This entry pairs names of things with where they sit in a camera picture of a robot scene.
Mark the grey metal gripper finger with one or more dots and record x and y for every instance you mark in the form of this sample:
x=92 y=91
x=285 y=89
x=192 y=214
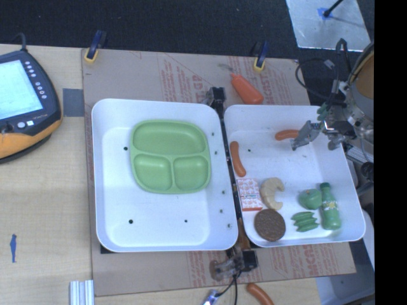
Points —
x=306 y=135
x=336 y=141

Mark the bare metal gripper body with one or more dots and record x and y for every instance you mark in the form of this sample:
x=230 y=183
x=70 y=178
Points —
x=345 y=126

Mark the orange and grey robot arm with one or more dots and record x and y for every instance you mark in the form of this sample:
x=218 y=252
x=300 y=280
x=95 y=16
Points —
x=365 y=75

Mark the orange sausage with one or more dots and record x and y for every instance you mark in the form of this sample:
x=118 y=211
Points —
x=284 y=135
x=259 y=294
x=237 y=160

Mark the white plastic tray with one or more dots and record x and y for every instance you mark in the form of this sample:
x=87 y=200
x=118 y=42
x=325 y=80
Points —
x=286 y=164
x=159 y=221

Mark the green apple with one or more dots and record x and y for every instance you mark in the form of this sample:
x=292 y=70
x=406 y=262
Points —
x=310 y=199

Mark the beige croissant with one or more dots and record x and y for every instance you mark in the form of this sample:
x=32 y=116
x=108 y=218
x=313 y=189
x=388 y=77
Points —
x=269 y=191

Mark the green bottle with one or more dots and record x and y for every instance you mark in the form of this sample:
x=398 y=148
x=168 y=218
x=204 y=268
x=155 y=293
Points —
x=330 y=211

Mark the orange squeeze bottle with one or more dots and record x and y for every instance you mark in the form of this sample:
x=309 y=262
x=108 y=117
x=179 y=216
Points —
x=246 y=89

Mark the thin black and white rod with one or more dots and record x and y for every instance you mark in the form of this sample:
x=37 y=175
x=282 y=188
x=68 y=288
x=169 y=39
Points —
x=229 y=160

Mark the orange and white carton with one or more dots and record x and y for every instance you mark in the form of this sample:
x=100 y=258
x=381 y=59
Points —
x=249 y=195

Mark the green pea pod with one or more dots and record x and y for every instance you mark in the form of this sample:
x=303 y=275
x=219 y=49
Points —
x=304 y=221

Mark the brown round biscuit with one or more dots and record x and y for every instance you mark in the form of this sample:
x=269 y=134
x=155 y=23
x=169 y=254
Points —
x=269 y=225

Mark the green divided plate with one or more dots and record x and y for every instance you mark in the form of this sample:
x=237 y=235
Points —
x=168 y=140

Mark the brown cardboard board, red print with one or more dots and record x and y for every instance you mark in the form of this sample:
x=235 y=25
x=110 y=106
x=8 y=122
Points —
x=133 y=75

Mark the black cylinder on white bracket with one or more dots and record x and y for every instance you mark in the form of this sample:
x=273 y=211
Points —
x=367 y=171

